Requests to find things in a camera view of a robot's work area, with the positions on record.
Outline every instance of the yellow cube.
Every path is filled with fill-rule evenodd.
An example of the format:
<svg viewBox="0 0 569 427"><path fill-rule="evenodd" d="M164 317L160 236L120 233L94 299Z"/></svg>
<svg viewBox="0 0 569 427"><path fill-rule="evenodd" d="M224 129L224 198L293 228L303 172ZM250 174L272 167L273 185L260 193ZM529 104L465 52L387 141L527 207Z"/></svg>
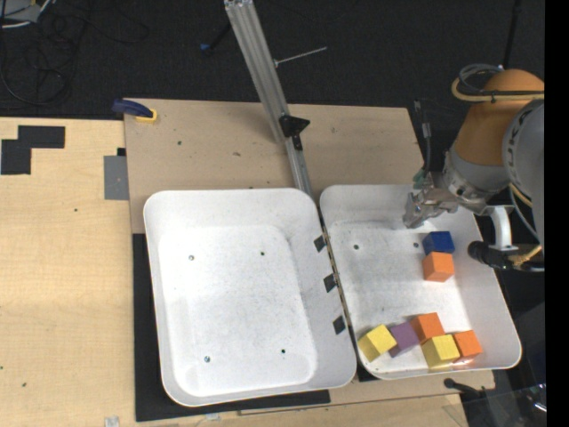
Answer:
<svg viewBox="0 0 569 427"><path fill-rule="evenodd" d="M461 356L451 334L437 335L421 345L429 368L446 367Z"/></svg>
<svg viewBox="0 0 569 427"><path fill-rule="evenodd" d="M395 337L383 324L375 327L357 341L357 346L370 362L396 345Z"/></svg>

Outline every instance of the black mat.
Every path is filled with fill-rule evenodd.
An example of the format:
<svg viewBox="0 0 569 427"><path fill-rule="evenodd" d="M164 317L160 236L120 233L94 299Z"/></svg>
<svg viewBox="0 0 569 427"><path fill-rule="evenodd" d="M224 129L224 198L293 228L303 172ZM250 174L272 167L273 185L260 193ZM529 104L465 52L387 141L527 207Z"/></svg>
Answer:
<svg viewBox="0 0 569 427"><path fill-rule="evenodd" d="M134 259L134 376L136 420L138 422L224 411L301 407L330 403L328 391L263 397L206 407L183 407L170 399L164 390L160 375L154 299L148 264L148 248L144 234L132 236L132 250Z"/></svg>

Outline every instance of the blue clamp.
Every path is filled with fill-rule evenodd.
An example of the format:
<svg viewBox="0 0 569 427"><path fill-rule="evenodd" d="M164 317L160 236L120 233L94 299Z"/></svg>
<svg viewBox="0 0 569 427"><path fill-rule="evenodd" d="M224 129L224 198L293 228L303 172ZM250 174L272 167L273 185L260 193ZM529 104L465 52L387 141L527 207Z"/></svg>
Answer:
<svg viewBox="0 0 569 427"><path fill-rule="evenodd" d="M141 122L154 122L156 120L155 110L147 108L146 106L143 106L136 101L122 100L117 98L113 102L113 107L111 110L120 114L135 116L136 119Z"/></svg>

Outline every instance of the orange cube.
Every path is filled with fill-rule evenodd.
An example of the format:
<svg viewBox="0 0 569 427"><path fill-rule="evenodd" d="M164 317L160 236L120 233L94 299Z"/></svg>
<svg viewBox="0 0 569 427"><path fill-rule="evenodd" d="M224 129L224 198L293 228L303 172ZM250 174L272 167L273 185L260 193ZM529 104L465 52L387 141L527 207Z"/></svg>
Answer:
<svg viewBox="0 0 569 427"><path fill-rule="evenodd" d="M410 323L419 337L421 344L425 343L431 337L445 335L445 330L436 312L418 315L413 318Z"/></svg>
<svg viewBox="0 0 569 427"><path fill-rule="evenodd" d="M461 353L461 356L454 361L455 364L467 364L483 352L482 346L480 346L477 335L473 330L457 332L453 334L453 338L456 347Z"/></svg>
<svg viewBox="0 0 569 427"><path fill-rule="evenodd" d="M443 282L454 275L453 256L450 253L430 252L422 265L423 277L428 281Z"/></svg>

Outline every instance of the aluminum extrusion bar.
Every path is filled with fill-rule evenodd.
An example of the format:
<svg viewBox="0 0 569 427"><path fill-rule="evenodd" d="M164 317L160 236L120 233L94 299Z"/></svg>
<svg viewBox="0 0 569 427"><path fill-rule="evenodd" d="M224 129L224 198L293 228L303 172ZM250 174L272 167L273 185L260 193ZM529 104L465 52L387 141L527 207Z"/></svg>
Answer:
<svg viewBox="0 0 569 427"><path fill-rule="evenodd" d="M275 140L286 146L296 188L312 197L304 154L294 147L291 137L285 138L279 124L278 119L290 113L253 0L225 0L224 4Z"/></svg>

